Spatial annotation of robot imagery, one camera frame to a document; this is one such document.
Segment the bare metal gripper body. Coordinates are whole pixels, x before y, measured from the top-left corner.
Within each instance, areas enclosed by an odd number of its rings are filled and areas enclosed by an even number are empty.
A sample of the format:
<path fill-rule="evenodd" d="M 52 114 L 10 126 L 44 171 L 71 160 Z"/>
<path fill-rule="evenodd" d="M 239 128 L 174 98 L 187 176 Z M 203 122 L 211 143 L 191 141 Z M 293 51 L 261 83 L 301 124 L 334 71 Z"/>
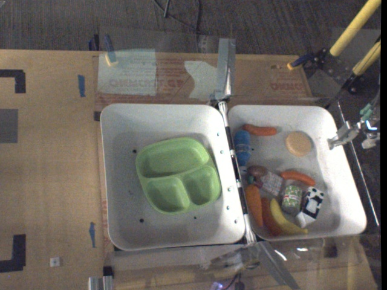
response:
<path fill-rule="evenodd" d="M 378 116 L 375 113 L 361 114 L 358 128 L 363 134 L 376 134 L 379 131 Z"/>

